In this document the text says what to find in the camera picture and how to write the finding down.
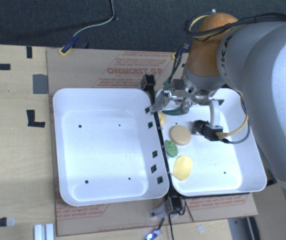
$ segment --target table surface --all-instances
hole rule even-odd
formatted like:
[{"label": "table surface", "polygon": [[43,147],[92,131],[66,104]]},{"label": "table surface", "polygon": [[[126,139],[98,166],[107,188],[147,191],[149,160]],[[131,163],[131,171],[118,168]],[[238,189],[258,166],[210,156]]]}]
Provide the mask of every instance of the table surface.
[{"label": "table surface", "polygon": [[[55,225],[54,182],[47,94],[33,94],[32,76],[47,74],[46,48],[0,45],[0,218],[14,218],[15,225],[0,227],[0,239],[33,239],[35,224]],[[45,127],[27,127],[26,110],[35,110],[35,121]],[[205,231],[198,230],[202,225]],[[154,228],[60,236],[74,240],[142,240]],[[170,240],[164,225],[159,240]],[[175,240],[231,240],[228,221],[215,220],[173,225]]]}]

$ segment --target cardboard sheet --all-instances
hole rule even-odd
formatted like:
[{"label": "cardboard sheet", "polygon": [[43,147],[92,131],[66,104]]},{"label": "cardboard sheet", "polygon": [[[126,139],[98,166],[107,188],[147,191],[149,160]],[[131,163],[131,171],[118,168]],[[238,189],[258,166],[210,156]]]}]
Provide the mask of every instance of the cardboard sheet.
[{"label": "cardboard sheet", "polygon": [[[155,90],[159,90],[172,70],[171,53],[73,49],[69,55],[62,57],[57,48],[48,48],[46,57],[57,235],[157,226],[159,220],[150,219],[149,210],[158,207],[163,201],[162,198],[79,208],[70,206],[62,200],[59,194],[52,98],[56,91],[67,87],[139,88],[145,74],[155,76]],[[180,78],[181,74],[182,67],[177,70],[173,78]],[[187,205],[187,212],[183,216],[175,216],[172,223],[220,220],[257,214],[252,194],[188,199]]]}]

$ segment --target metal bracket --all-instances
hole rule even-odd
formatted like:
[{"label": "metal bracket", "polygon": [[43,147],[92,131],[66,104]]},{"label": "metal bracket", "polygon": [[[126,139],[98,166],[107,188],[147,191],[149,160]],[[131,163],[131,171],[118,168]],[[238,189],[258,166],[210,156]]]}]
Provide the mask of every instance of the metal bracket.
[{"label": "metal bracket", "polygon": [[212,99],[209,103],[209,108],[211,112],[211,121],[210,127],[211,128],[218,128],[219,121],[220,121],[220,108],[219,108],[219,101],[216,99]]},{"label": "metal bracket", "polygon": [[151,219],[154,218],[162,219],[166,217],[168,214],[170,214],[172,211],[173,211],[172,202],[171,199],[168,198],[157,208],[150,209],[149,214]]},{"label": "metal bracket", "polygon": [[155,113],[155,112],[157,112],[157,111],[159,111],[159,110],[161,110],[167,106],[167,104],[170,101],[168,95],[171,97],[170,91],[164,91],[163,90],[161,93],[159,93],[159,95],[155,99],[155,103],[149,107],[149,111],[151,114],[153,114],[153,113]]}]

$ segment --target black cable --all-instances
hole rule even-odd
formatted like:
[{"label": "black cable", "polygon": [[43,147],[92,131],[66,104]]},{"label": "black cable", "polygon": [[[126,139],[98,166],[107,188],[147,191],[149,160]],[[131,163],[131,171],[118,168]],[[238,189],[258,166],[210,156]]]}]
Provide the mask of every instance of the black cable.
[{"label": "black cable", "polygon": [[188,53],[189,49],[190,49],[190,46],[188,46],[188,48],[186,48],[186,44],[182,44],[176,50],[175,59],[174,59],[173,67],[172,67],[172,72],[171,72],[170,76],[167,78],[167,80],[164,83],[167,83],[168,85],[170,84],[170,82],[172,81],[172,78],[173,78],[176,70],[178,69],[180,63],[182,62],[182,54],[183,53]]},{"label": "black cable", "polygon": [[161,229],[161,227],[162,227],[164,221],[165,221],[165,217],[162,218],[162,220],[161,220],[161,222],[159,223],[159,226],[158,226],[158,228],[157,228],[156,230],[160,230],[160,229]]},{"label": "black cable", "polygon": [[238,140],[238,141],[231,141],[231,140],[228,140],[226,138],[223,138],[221,141],[223,143],[226,143],[226,144],[239,144],[239,143],[244,142],[245,140],[247,140],[247,138],[249,137],[249,134],[251,132],[249,122],[247,122],[247,127],[248,127],[248,130],[247,130],[246,136],[243,139]]},{"label": "black cable", "polygon": [[228,23],[225,24],[223,26],[220,27],[216,27],[210,30],[205,30],[205,31],[191,31],[189,30],[189,26],[191,26],[191,24],[193,23],[193,21],[195,19],[197,19],[198,17],[194,17],[193,19],[191,19],[189,21],[189,23],[187,24],[187,27],[185,28],[185,31],[188,35],[190,36],[203,36],[203,35],[209,35],[213,32],[217,32],[215,34],[212,34],[208,37],[206,37],[205,39],[199,40],[197,37],[194,37],[195,39],[199,40],[199,41],[205,41],[207,39],[209,39],[212,36],[215,35],[219,35],[221,33],[223,33],[224,31],[236,27],[236,26],[240,26],[240,25],[244,25],[244,24],[254,24],[254,23],[260,23],[260,22],[273,22],[273,21],[286,21],[286,14],[283,13],[266,13],[266,14],[261,14],[261,15],[256,15],[256,16],[252,16],[252,17],[245,17],[242,18],[234,23]]},{"label": "black cable", "polygon": [[77,36],[79,33],[83,32],[84,30],[88,29],[88,28],[92,28],[92,27],[98,27],[98,26],[102,26],[106,23],[109,23],[110,21],[112,20],[118,20],[118,17],[115,15],[115,10],[114,10],[114,2],[113,0],[109,0],[109,3],[110,3],[110,6],[111,6],[111,10],[112,10],[112,17],[108,20],[102,20],[101,23],[97,23],[97,24],[93,24],[93,25],[89,25],[89,26],[86,26],[82,29],[80,29],[79,31],[77,31],[73,36]]},{"label": "black cable", "polygon": [[185,204],[184,204],[184,209],[183,209],[183,212],[182,213],[178,213],[180,216],[184,215],[185,214],[185,211],[186,211],[186,208],[187,208],[187,204],[186,204],[186,200],[184,200]]},{"label": "black cable", "polygon": [[168,221],[169,221],[169,226],[171,228],[172,240],[174,240],[173,227],[172,227],[172,221],[171,221],[171,214],[168,214]]}]

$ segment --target black floor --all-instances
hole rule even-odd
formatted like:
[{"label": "black floor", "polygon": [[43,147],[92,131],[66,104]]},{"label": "black floor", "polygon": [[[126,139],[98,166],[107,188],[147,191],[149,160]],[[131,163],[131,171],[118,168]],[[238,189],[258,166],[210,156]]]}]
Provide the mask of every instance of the black floor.
[{"label": "black floor", "polygon": [[[286,0],[113,0],[118,20],[83,31],[76,47],[171,52],[191,38],[185,21],[210,12],[237,18],[286,13]],[[109,0],[0,0],[0,44],[61,47],[111,17]]]}]

